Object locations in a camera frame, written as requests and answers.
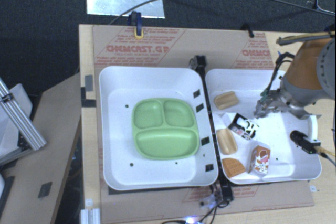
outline table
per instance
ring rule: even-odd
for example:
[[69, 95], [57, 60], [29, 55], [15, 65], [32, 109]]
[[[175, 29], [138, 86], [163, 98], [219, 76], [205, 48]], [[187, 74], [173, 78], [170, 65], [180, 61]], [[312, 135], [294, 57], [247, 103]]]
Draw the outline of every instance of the table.
[[[82, 88], [82, 147], [83, 147], [83, 172], [84, 172], [84, 198], [85, 209], [101, 209], [101, 193], [100, 193], [100, 178], [99, 178], [99, 152], [98, 149], [98, 135], [97, 135], [97, 109], [94, 105], [96, 100], [96, 86], [94, 82], [95, 75], [95, 59], [93, 40], [97, 40], [97, 32], [94, 37], [93, 25], [80, 25], [80, 70], [81, 70], [81, 88]], [[123, 29], [120, 26], [104, 26], [109, 27], [108, 30], [121, 32]], [[193, 43], [193, 47], [186, 44], [188, 53], [184, 52], [183, 47], [178, 49], [176, 46], [176, 53], [164, 55], [164, 59], [160, 58], [158, 66], [174, 65], [179, 67], [181, 62], [187, 61], [188, 54], [193, 53], [199, 55], [207, 52], [211, 55], [210, 59], [216, 60], [216, 53], [212, 53], [210, 49], [204, 49], [204, 44], [198, 44], [197, 34], [202, 33], [202, 36], [209, 38], [216, 35], [230, 35], [236, 37], [236, 42], [241, 41], [244, 35], [248, 36], [246, 32], [242, 31], [226, 31], [226, 30], [205, 30], [192, 29], [188, 30], [191, 34], [184, 35], [185, 41], [189, 38]], [[290, 52], [295, 54], [301, 46], [300, 43], [292, 44], [290, 46], [280, 47], [276, 45], [278, 37], [286, 37], [290, 35], [298, 35], [299, 33], [275, 33], [275, 32], [255, 32], [255, 35], [264, 35], [269, 46], [270, 56], [273, 61], [278, 57], [278, 51]], [[332, 139], [332, 119], [334, 102], [330, 100], [320, 100], [315, 106], [307, 108], [310, 113], [322, 114], [319, 119], [319, 139], [322, 141], [322, 146], [330, 151], [334, 151]], [[251, 211], [241, 212], [237, 214], [220, 214], [216, 216], [214, 223], [332, 223], [336, 218], [336, 205], [334, 197], [336, 195], [336, 174], [335, 167], [326, 159], [321, 158], [322, 174], [319, 178], [312, 180], [310, 186], [313, 192], [313, 200], [315, 205], [313, 207], [300, 207], [267, 211]], [[122, 221], [132, 223], [134, 220]], [[145, 221], [146, 223], [162, 223], [163, 220]]]
[[54, 223], [80, 135], [79, 74], [42, 94], [33, 124], [47, 144], [10, 163], [14, 177], [1, 224]]

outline white bracket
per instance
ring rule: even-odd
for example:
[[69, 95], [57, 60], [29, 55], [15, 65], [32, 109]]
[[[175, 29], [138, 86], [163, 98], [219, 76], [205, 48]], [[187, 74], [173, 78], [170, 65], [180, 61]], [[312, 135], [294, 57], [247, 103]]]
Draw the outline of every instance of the white bracket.
[[317, 125], [317, 116], [310, 115], [308, 118], [308, 139], [311, 142], [318, 141], [318, 125]]
[[81, 224], [100, 224], [100, 209], [82, 209], [80, 211]]

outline wooden board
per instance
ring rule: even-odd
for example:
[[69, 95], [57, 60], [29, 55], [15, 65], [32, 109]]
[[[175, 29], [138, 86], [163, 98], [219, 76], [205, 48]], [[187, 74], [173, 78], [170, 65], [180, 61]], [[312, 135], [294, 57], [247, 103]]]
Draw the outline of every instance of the wooden board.
[[[43, 93], [34, 125], [46, 139], [42, 149], [20, 158], [3, 171], [14, 176], [1, 224], [54, 223], [69, 173], [76, 141], [80, 134], [79, 75]], [[38, 198], [41, 187], [50, 187]]]
[[[125, 31], [118, 26], [111, 26], [111, 31]], [[245, 32], [241, 31], [225, 31], [225, 30], [217, 30], [221, 31], [221, 35], [225, 35], [228, 33], [231, 37], [237, 37], [237, 40], [243, 40], [247, 35]], [[177, 55], [177, 59], [172, 59], [173, 62], [170, 62], [169, 55], [163, 55], [164, 61], [158, 59], [158, 61], [165, 65], [165, 63], [169, 62], [169, 65], [173, 63], [181, 62], [182, 55], [190, 56], [193, 52], [195, 54], [204, 53], [204, 51], [215, 49], [215, 46], [210, 48], [205, 47], [200, 49], [197, 46], [197, 38], [196, 36], [200, 36], [200, 33], [204, 33], [205, 36], [212, 37], [213, 33], [218, 34], [215, 30], [205, 30], [205, 29], [192, 29], [189, 34], [184, 35], [184, 41], [190, 40], [189, 44], [186, 44], [188, 48], [188, 53], [184, 53], [183, 47], [179, 47], [176, 49], [172, 55]], [[263, 35], [264, 32], [255, 32], [255, 34]], [[281, 37], [286, 37], [290, 35], [298, 35], [299, 33], [268, 33], [265, 32], [265, 36], [269, 45], [269, 51], [272, 57], [272, 60], [275, 61], [278, 57], [278, 51], [285, 52], [289, 51], [291, 53], [296, 53], [298, 48], [301, 46], [301, 43], [280, 47], [276, 45], [276, 39]], [[80, 26], [80, 52], [81, 52], [81, 86], [85, 87], [85, 81], [87, 76], [94, 76], [94, 50], [93, 50], [93, 26], [92, 25], [82, 25]], [[221, 55], [210, 53], [211, 59], [208, 58], [208, 61], [215, 66], [214, 62], [218, 61], [221, 58]], [[283, 65], [282, 69], [286, 69], [288, 66]], [[93, 89], [89, 92], [86, 92], [87, 97], [89, 96], [92, 99], [96, 98], [96, 90], [93, 85]], [[333, 151], [333, 141], [331, 134], [331, 126], [332, 126], [332, 117], [333, 117], [333, 109], [334, 102], [330, 100], [321, 100], [314, 107], [309, 108], [309, 111], [312, 113], [320, 113], [323, 116], [319, 119], [319, 139], [322, 141], [322, 145], [327, 149]], [[83, 128], [83, 146], [84, 146], [84, 196], [87, 201], [91, 201], [92, 204], [86, 204], [86, 209], [91, 208], [101, 208], [102, 201], [100, 200], [100, 182], [99, 182], [99, 154], [101, 152], [98, 151], [98, 143], [97, 143], [97, 120], [95, 117], [97, 114], [94, 111], [94, 108], [83, 108], [82, 109], [82, 128]], [[321, 160], [322, 163], [322, 174], [321, 176], [310, 182], [312, 189], [316, 188], [316, 192], [313, 193], [314, 201], [316, 205], [314, 207], [301, 207], [294, 208], [296, 201], [291, 201], [286, 199], [286, 195], [281, 200], [278, 205], [270, 205], [268, 207], [260, 207], [258, 204], [254, 206], [253, 212], [241, 212], [237, 214], [226, 214], [230, 212], [230, 208], [218, 210], [218, 216], [215, 219], [214, 223], [316, 223], [322, 221], [324, 223], [331, 223], [336, 217], [335, 204], [333, 199], [336, 195], [336, 175], [334, 173], [334, 167], [329, 161], [325, 159]], [[305, 191], [306, 187], [309, 187], [307, 182], [295, 182], [295, 183], [279, 183], [278, 191], [283, 193], [290, 194], [294, 190]], [[273, 193], [267, 193], [267, 190], [271, 188], [265, 187], [263, 188], [264, 198], [267, 199], [268, 195], [272, 196]], [[120, 196], [120, 201], [124, 200], [124, 196]], [[240, 203], [240, 206], [244, 207], [244, 203], [242, 199], [237, 198], [237, 203]], [[276, 210], [278, 208], [290, 208], [286, 210]], [[157, 221], [146, 221], [145, 223], [161, 223], [162, 220]]]

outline cardboard sheet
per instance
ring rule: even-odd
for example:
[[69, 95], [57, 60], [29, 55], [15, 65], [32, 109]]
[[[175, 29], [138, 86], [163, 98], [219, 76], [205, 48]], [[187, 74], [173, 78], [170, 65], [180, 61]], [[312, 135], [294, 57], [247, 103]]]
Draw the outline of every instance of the cardboard sheet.
[[[205, 55], [207, 70], [213, 68], [273, 69], [264, 33], [251, 39], [243, 31], [180, 28], [144, 28], [144, 38], [136, 40], [134, 28], [93, 26], [95, 88], [101, 70], [110, 65], [188, 67], [195, 55]], [[97, 98], [100, 196], [102, 222], [121, 223], [187, 216], [208, 211], [200, 201], [211, 194], [209, 187], [134, 191], [119, 193], [103, 179], [101, 112]], [[312, 206], [307, 182], [286, 182], [233, 188], [235, 199], [218, 214]]]

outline white tray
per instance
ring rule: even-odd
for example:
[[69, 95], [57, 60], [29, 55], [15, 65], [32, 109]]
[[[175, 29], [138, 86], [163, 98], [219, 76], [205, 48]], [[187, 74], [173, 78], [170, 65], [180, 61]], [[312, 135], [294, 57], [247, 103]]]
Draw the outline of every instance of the white tray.
[[[110, 187], [131, 190], [206, 186], [217, 179], [218, 167], [202, 80], [195, 71], [113, 66], [102, 70], [99, 87], [103, 170]], [[200, 95], [194, 97], [198, 90]], [[132, 110], [139, 101], [149, 98], [177, 98], [193, 108], [200, 139], [195, 155], [158, 161], [145, 158], [136, 150], [132, 137]], [[196, 112], [200, 104], [204, 108]], [[209, 143], [202, 146], [201, 141], [206, 137]]]
[[[239, 113], [260, 126], [257, 135], [250, 142], [233, 133], [238, 151], [232, 155], [224, 155], [221, 152], [221, 158], [236, 158], [248, 169], [255, 146], [253, 141], [260, 141], [270, 146], [268, 174], [258, 177], [244, 172], [229, 178], [235, 184], [307, 180], [317, 178], [321, 173], [319, 156], [304, 152], [289, 138], [294, 130], [307, 134], [309, 120], [298, 120], [289, 112], [271, 113], [263, 119], [254, 118], [253, 111], [257, 100], [260, 99], [261, 92], [268, 85], [271, 75], [272, 71], [269, 70], [213, 69], [206, 76], [216, 130], [227, 127], [222, 119], [224, 113], [230, 113], [229, 116], [232, 119], [234, 113]], [[280, 80], [277, 78], [273, 82], [272, 89], [277, 89], [279, 85]], [[228, 91], [236, 93], [239, 103], [219, 110], [214, 104], [214, 98]]]

